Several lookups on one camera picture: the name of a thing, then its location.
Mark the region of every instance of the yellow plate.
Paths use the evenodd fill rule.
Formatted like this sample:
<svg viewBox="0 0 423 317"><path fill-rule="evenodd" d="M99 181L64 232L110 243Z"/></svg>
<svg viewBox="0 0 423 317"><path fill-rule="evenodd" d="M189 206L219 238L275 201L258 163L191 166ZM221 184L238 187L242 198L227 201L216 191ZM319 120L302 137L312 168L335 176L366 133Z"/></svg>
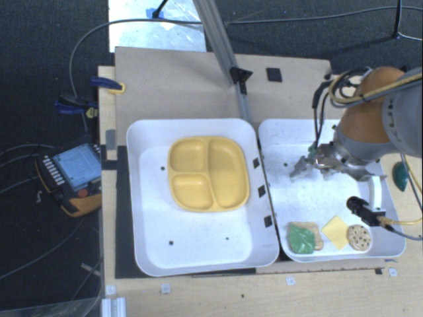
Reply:
<svg viewBox="0 0 423 317"><path fill-rule="evenodd" d="M173 199L190 211L239 208L249 198L245 158L234 141L218 136L176 141L167 159Z"/></svg>

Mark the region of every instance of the black carpet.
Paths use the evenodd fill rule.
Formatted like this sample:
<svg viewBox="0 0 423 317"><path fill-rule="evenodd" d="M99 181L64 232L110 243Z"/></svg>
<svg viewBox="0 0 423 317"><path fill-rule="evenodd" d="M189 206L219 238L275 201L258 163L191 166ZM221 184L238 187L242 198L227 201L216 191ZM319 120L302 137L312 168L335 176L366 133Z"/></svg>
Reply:
<svg viewBox="0 0 423 317"><path fill-rule="evenodd" d="M335 15L397 0L216 0L226 22ZM423 0L404 0L422 8ZM395 9L342 18L272 24L232 24L227 32L236 53L309 57L330 60L335 73L368 65L410 68L422 65L422 42L391 37ZM0 0L0 152L24 142L58 145L83 134L79 116L54 111L60 93L71 94L67 75L74 45L88 30L108 21L108 0ZM422 37L422 12L405 9L400 31ZM95 99L89 79L98 65L113 64L108 34L93 34L75 58L79 95ZM97 123L89 122L96 135ZM34 175L34 147L0 156L0 191ZM29 182L0 195L0 278L36 259L74 230L72 219ZM98 213L43 260L0 279L0 311L63 302L72 298L87 271L100 257ZM77 298L94 297L99 280L92 276Z"/></svg>

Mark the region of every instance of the wooden table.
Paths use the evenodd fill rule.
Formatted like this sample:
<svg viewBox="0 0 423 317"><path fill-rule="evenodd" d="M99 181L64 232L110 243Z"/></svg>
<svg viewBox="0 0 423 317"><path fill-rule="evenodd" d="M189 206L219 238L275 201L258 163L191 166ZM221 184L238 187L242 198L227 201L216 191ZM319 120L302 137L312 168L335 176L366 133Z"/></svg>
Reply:
<svg viewBox="0 0 423 317"><path fill-rule="evenodd" d="M138 51L142 52L145 62L152 66L157 61L163 65L163 55L173 58L178 55L166 51ZM207 57L213 76L219 68L215 67L212 58ZM313 92L318 87L321 77L330 69L327 61L248 55L238 55L237 59L242 68L253 70L257 76L257 80L253 79L253 75L251 82L247 83L253 121L255 119L259 123L264 118L275 117L278 109L287 118L311 117L310 98L305 93ZM259 78L264 74L263 65L282 68L285 94L275 89L281 88L280 85L260 83ZM196 67L195 62L191 62L183 79L189 80ZM148 76L149 72L144 70L146 67L138 68L140 76ZM114 79L115 68L99 67L99 75ZM169 82L157 79L156 83L165 85ZM106 131L116 129L118 97L104 88L99 90L102 145L106 143ZM274 104L277 98L281 102L279 105ZM327 112L328 118L339 118L340 115L338 110L330 109ZM116 150L107 150L107 159L116 159ZM398 160L398 155L384 157L384 170L389 173ZM415 158L410 161L421 183L422 161ZM410 187L402 193L393 185L391 178L388 183L399 218L419 218L421 212ZM115 279L115 170L103 170L102 191L104 280L106 287L116 288L116 294L111 297L126 298L127 316L417 316L423 308L422 243L415 241L407 241L403 255L393 260L380 260L384 267L382 274L376 274L371 266L356 269L363 267L346 262L345 268L354 270L342 271L342 265L332 267L324 265L326 262L319 262L309 271L296 268L294 264L285 271L280 271L280 268L272 270L270 267L267 271L264 268L264 273L254 275ZM422 234L422 225L404 227L404 232L415 236ZM169 294L161 292L163 284L171 285Z"/></svg>

